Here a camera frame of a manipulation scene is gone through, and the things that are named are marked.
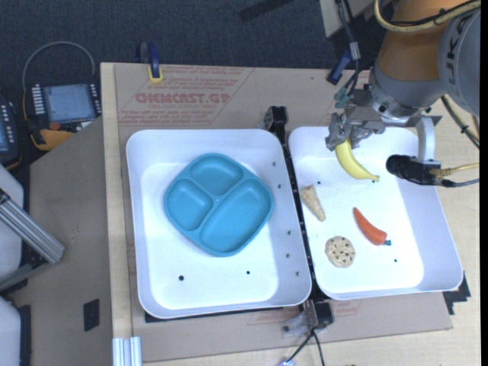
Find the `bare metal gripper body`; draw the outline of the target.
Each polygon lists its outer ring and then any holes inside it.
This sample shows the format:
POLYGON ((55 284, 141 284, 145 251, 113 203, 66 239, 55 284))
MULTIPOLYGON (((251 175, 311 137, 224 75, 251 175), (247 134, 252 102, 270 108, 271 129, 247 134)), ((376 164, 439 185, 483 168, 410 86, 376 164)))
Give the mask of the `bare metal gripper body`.
POLYGON ((380 88, 355 89, 340 96, 340 134, 371 135, 386 127, 404 127, 419 108, 380 88))

